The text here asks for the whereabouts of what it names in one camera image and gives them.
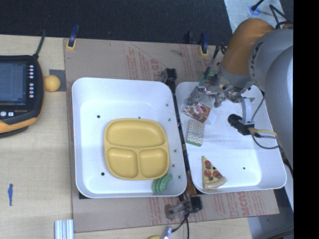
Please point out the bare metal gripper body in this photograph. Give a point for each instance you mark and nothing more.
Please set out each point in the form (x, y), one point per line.
(231, 93)

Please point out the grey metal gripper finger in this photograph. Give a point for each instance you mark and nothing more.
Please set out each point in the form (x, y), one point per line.
(194, 96)
(218, 101)

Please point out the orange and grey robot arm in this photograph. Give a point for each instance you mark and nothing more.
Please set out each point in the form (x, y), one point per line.
(271, 66)

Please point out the orange and white carton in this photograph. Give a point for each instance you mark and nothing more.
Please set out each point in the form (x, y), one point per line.
(197, 111)

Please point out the yellow patterned box green edge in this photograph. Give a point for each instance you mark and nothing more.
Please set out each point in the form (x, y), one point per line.
(195, 133)

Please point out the white plastic tray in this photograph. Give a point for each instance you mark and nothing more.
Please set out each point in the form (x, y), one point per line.
(236, 153)
(94, 138)

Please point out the pizza slice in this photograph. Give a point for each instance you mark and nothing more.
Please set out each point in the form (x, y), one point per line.
(210, 174)

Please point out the yellow divided plate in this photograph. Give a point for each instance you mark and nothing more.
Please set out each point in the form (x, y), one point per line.
(135, 148)

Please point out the green pea pods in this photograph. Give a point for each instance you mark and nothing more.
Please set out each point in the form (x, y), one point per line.
(161, 183)

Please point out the brown cardboard board red print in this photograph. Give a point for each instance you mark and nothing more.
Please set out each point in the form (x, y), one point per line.
(104, 58)

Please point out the yellow lemon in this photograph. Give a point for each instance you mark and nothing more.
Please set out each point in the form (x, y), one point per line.
(52, 83)

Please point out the yellow toy fruit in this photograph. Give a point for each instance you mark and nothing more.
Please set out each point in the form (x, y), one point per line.
(154, 237)

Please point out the black cylinder on white bracket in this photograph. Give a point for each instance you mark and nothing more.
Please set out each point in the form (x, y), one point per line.
(239, 124)

